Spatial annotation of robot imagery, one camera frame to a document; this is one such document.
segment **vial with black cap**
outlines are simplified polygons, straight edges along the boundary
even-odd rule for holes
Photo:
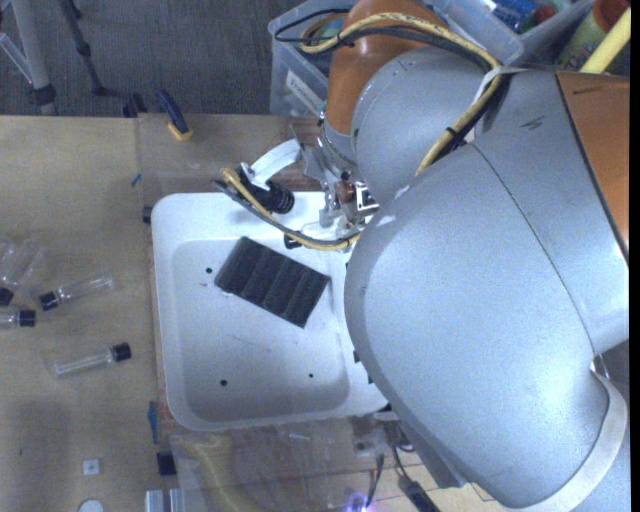
[[[50,311],[61,305],[76,302],[79,299],[110,292],[114,288],[115,281],[111,272],[100,270],[40,295],[38,302],[43,311]]]
[[[0,329],[34,325],[36,325],[36,312],[33,309],[20,309],[15,306],[0,308]]]
[[[0,306],[11,304],[18,289],[41,266],[44,250],[34,239],[19,245],[5,242],[5,254],[0,260]]]
[[[103,348],[95,352],[82,354],[64,361],[55,361],[53,369],[56,377],[64,377],[91,368],[112,365],[131,359],[131,347],[128,343],[119,343],[112,347]]]

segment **white tray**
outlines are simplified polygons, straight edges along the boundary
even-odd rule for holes
[[[319,192],[282,216],[317,219]],[[343,254],[287,250],[282,233],[220,193],[174,194],[152,212],[160,337],[171,413],[191,430],[362,415],[387,404],[344,322]],[[241,236],[331,278],[304,329],[215,286]]]

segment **plastic storage bin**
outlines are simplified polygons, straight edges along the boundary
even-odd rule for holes
[[[549,4],[549,0],[534,0]],[[278,29],[323,9],[349,9],[356,0],[308,0],[272,20],[268,25],[272,38]],[[556,43],[568,40],[573,29],[589,12],[593,0],[578,0],[558,14],[524,34],[512,31],[491,13],[483,0],[421,1],[430,5],[453,30],[495,56],[504,64],[525,62],[550,64]],[[309,20],[283,33],[293,37],[313,24]],[[317,116],[327,96],[328,58],[303,54],[297,44],[272,39],[270,112],[274,115]]]

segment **black object in tray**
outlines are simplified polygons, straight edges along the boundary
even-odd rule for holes
[[[304,327],[329,278],[243,237],[215,278],[216,286]]]

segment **white round object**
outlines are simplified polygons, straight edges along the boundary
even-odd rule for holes
[[[98,500],[87,500],[80,504],[78,512],[104,512],[104,507]]]

